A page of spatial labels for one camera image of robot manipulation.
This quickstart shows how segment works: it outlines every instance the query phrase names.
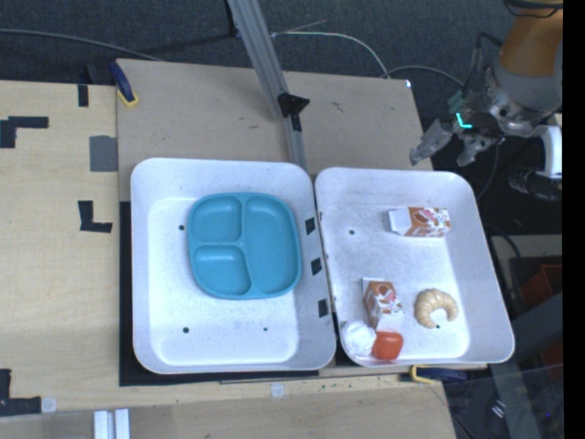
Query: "metal bar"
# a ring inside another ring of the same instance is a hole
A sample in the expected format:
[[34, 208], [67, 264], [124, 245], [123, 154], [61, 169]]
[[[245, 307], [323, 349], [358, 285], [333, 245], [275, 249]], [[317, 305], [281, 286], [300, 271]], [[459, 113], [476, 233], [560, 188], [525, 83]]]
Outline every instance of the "metal bar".
[[[278, 97], [288, 92], [288, 87], [258, 0], [228, 0], [228, 3], [272, 115], [282, 118]], [[284, 118], [284, 129], [290, 160], [306, 170], [302, 133], [293, 128], [290, 115]]]

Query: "blue divided plate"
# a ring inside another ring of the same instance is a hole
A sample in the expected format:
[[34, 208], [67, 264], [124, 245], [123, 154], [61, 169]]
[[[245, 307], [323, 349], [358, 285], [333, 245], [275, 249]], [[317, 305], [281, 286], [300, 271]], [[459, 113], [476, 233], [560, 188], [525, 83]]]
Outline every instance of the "blue divided plate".
[[294, 216], [272, 195], [203, 197], [189, 212], [187, 243], [196, 282], [215, 297], [275, 297], [291, 291], [301, 279]]

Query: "black clamp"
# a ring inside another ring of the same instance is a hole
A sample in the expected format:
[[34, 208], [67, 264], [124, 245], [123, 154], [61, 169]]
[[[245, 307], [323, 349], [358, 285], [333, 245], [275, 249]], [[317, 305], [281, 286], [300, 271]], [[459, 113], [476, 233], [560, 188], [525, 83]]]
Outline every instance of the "black clamp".
[[31, 399], [10, 398], [10, 372], [10, 369], [0, 369], [0, 416], [40, 413], [40, 397]]
[[295, 132], [301, 132], [301, 118], [299, 114], [310, 101], [299, 96], [294, 96], [288, 92], [283, 92], [278, 97], [278, 103], [281, 106], [281, 112], [284, 117], [291, 116], [292, 129]]

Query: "white tray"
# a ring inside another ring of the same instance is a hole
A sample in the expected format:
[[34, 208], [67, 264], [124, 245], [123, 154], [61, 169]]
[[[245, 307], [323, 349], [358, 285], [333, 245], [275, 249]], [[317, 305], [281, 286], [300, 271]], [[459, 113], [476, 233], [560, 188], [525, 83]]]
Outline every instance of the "white tray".
[[[449, 172], [332, 167], [317, 176], [315, 195], [339, 326], [367, 322], [362, 277], [393, 282], [406, 313], [399, 331], [404, 346], [396, 360], [347, 353], [355, 363], [496, 363], [512, 355], [512, 327], [473, 191], [464, 179]], [[444, 207], [452, 229], [443, 238], [390, 232], [388, 210], [405, 206]], [[435, 311], [440, 328], [428, 329], [416, 321], [414, 303], [420, 291], [432, 287], [450, 293], [460, 314], [448, 322], [444, 311]]]
[[[271, 194], [291, 208], [303, 256], [302, 277], [293, 291], [234, 301], [197, 286], [180, 227], [197, 200], [224, 192]], [[161, 374], [313, 370], [332, 359], [335, 328], [314, 189], [300, 167], [148, 159], [132, 173], [131, 203], [133, 347], [147, 369]], [[314, 222], [310, 232], [307, 220]]]

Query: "red object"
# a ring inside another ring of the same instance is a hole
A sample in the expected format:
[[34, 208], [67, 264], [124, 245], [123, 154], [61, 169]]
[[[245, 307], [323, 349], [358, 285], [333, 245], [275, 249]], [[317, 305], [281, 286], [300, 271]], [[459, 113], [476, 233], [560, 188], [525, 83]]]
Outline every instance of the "red object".
[[398, 332], [377, 332], [372, 355], [377, 359], [396, 359], [404, 345], [404, 338]]

